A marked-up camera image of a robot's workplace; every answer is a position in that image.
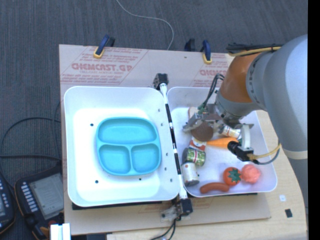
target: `device screen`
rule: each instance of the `device screen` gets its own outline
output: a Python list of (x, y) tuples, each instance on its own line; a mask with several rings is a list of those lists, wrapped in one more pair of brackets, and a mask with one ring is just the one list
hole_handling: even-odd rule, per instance
[(29, 184), (45, 220), (57, 216), (64, 208), (63, 181), (60, 173)]
[(2, 202), (2, 198), (0, 198), (0, 217), (6, 215), (4, 202)]

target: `cardboard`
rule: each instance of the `cardboard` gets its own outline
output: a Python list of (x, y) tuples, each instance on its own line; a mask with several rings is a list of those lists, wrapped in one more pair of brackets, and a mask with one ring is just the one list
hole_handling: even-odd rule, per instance
[[(64, 219), (72, 235), (167, 227), (160, 212), (170, 201), (119, 207), (73, 210), (67, 188), (67, 152), (63, 97), (73, 86), (153, 87), (156, 74), (168, 74), (172, 87), (210, 87), (217, 73), (226, 74), (232, 57), (212, 53), (205, 64), (201, 52), (106, 47), (102, 58), (95, 46), (59, 46)], [(193, 213), (178, 226), (270, 218), (264, 193), (192, 198)]]

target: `green can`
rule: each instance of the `green can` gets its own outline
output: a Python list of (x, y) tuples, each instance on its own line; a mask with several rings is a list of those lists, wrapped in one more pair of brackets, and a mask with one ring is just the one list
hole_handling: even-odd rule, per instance
[(196, 166), (203, 166), (206, 161), (206, 152), (186, 147), (182, 153), (182, 163), (192, 162)]

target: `toy sausage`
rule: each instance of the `toy sausage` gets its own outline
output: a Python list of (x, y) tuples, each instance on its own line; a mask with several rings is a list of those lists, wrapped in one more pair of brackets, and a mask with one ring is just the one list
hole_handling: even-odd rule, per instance
[(210, 182), (208, 184), (205, 184), (200, 187), (200, 193), (205, 194), (208, 193), (211, 190), (219, 190), (222, 192), (228, 192), (230, 189), (230, 186), (222, 183), (222, 182)]

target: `white tray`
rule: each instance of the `white tray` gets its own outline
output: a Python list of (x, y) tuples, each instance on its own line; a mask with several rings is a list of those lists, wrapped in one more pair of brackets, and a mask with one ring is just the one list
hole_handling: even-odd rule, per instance
[[(168, 93), (168, 104), (171, 111), (174, 135), (176, 140), (177, 151), (180, 161), (182, 153), (189, 146), (192, 138), (191, 133), (185, 133), (183, 126), (188, 122), (189, 107), (198, 107), (207, 97), (209, 88), (200, 87), (173, 87)], [(212, 95), (208, 103), (214, 103), (215, 94)], [(262, 155), (268, 153), (268, 149), (261, 131), (256, 112), (247, 115), (242, 123), (254, 124), (250, 129), (251, 147), (254, 153)], [(230, 187), (228, 192), (218, 190), (210, 191), (206, 194), (200, 193), (200, 187), (210, 182), (223, 182), (222, 174), (227, 167), (241, 168), (249, 162), (240, 161), (234, 154), (226, 148), (206, 146), (206, 160), (203, 166), (197, 166), (196, 170), (199, 175), (199, 183), (194, 186), (186, 186), (186, 190), (194, 197), (212, 197), (221, 195), (249, 194), (259, 192), (270, 192), (277, 186), (277, 176), (273, 164), (255, 165), (261, 171), (261, 176), (255, 184), (245, 183), (243, 180), (236, 186)], [(267, 162), (269, 156), (259, 159), (260, 162)]]
[[(75, 86), (64, 95), (67, 190), (81, 207), (174, 199), (180, 190), (164, 98), (153, 88)], [(96, 148), (99, 123), (112, 117), (140, 117), (158, 130), (161, 163), (152, 173), (108, 174)]]

